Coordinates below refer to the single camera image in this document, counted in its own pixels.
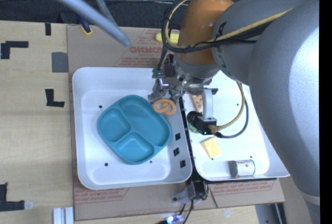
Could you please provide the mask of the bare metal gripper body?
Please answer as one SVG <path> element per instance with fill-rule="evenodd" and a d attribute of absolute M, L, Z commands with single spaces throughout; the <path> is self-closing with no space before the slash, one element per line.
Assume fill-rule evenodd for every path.
<path fill-rule="evenodd" d="M 168 54 L 159 71 L 159 86 L 173 94 L 198 94 L 211 83 L 217 72 L 215 63 L 190 65 L 183 62 L 178 55 Z"/>

